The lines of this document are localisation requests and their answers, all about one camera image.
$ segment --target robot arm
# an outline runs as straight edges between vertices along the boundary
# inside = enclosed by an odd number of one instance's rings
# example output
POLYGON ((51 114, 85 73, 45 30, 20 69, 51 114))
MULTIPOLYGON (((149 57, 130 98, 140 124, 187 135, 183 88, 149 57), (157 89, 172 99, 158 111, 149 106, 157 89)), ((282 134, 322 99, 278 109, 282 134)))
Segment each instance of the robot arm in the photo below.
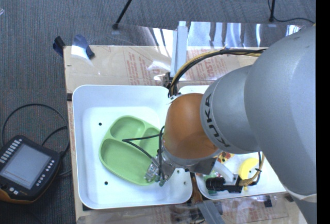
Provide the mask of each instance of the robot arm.
POLYGON ((166 175, 208 174, 221 151, 262 151, 308 223, 316 203, 316 27, 270 46, 204 94, 177 97, 162 141, 166 175))

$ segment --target table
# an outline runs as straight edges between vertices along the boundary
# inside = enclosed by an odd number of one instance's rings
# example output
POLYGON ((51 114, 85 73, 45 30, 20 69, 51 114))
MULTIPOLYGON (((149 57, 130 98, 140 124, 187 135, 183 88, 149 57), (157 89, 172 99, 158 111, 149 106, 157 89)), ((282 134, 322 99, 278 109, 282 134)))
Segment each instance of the table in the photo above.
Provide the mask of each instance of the table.
MULTIPOLYGON (((287 223, 306 223, 295 203, 290 202, 290 196, 286 192, 212 201, 201 195, 194 177, 192 177, 192 204, 189 205, 89 210, 82 204, 78 193, 74 116, 71 101, 75 89, 84 84, 165 87, 169 76, 171 77, 186 60, 200 53, 223 48, 267 48, 282 37, 303 27, 303 25, 285 24, 179 22, 176 30, 167 30, 121 24, 118 29, 112 30, 109 36, 100 37, 99 40, 90 41, 89 37, 85 37, 88 43, 87 49, 91 49, 94 54, 91 58, 86 53, 86 47, 81 44, 74 42, 70 46, 65 46, 63 58, 68 94, 70 150, 77 223, 93 223, 96 220, 107 223, 107 219, 123 220, 123 223, 128 223, 127 212, 130 218, 134 216, 134 221, 144 219, 144 223, 148 221, 154 223, 155 218, 158 223, 183 223, 178 219, 184 221, 188 215, 192 215, 192 212, 197 216, 201 212, 206 212, 205 207, 210 202, 212 208, 216 206, 222 212, 222 218, 226 223, 268 221, 269 219, 272 219, 272 223, 279 223, 277 221, 283 217, 288 220, 287 223), (262 207, 256 206, 258 200, 264 200, 258 204, 262 207), (272 207, 267 207, 267 203, 272 203, 272 207)), ((248 56, 209 58, 187 71, 180 80, 179 87, 210 85, 222 75, 239 67, 253 64, 255 60, 255 57, 248 56)))

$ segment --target gray carpet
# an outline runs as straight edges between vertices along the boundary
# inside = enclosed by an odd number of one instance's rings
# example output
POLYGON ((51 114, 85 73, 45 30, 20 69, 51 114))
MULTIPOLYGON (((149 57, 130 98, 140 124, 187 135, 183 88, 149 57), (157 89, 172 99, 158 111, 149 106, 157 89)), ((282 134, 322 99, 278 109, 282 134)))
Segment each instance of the gray carpet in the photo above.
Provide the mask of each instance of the gray carpet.
MULTIPOLYGON (((0 122, 17 107, 38 102, 67 116, 63 58, 53 50, 61 36, 72 44, 81 33, 93 44, 104 44, 127 0, 0 0, 0 122)), ((121 23, 174 30, 178 21, 268 23, 271 0, 133 0, 121 23)), ((311 25, 316 21, 316 0, 276 0, 276 20, 311 25)), ((6 125, 4 140, 20 133, 41 143, 63 121, 50 109, 24 108, 6 125)), ((61 150, 65 130, 49 140, 61 150)), ((69 169, 70 154, 62 170, 69 169)), ((0 202, 0 223, 75 222, 71 175, 56 179, 31 205, 0 202)))

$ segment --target green object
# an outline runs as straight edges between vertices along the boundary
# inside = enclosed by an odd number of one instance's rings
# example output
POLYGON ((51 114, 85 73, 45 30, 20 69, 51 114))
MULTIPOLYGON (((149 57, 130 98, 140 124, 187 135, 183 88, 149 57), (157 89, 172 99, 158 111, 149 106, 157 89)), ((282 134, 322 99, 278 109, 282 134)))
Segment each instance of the green object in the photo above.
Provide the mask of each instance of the green object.
MULTIPOLYGON (((159 134, 160 129, 134 116, 118 118, 106 132, 98 152, 102 164, 115 175, 138 185, 149 185, 144 176, 151 159, 141 150, 123 142, 123 139, 141 138, 159 134)), ((152 157, 156 156, 159 137, 134 140, 152 157)))

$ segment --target green plate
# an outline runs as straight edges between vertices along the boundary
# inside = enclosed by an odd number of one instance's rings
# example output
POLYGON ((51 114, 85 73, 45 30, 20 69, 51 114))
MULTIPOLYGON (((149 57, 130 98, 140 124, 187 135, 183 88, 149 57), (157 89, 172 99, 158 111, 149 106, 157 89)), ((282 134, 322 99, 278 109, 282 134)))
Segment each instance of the green plate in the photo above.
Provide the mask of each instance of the green plate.
MULTIPOLYGON (((123 142, 123 139, 140 138, 159 134, 160 129, 134 116, 118 118, 106 132, 98 156, 102 164, 115 175, 138 185, 149 185, 145 180, 151 159, 138 148, 123 142)), ((156 156, 159 137, 134 140, 151 156, 156 156)))

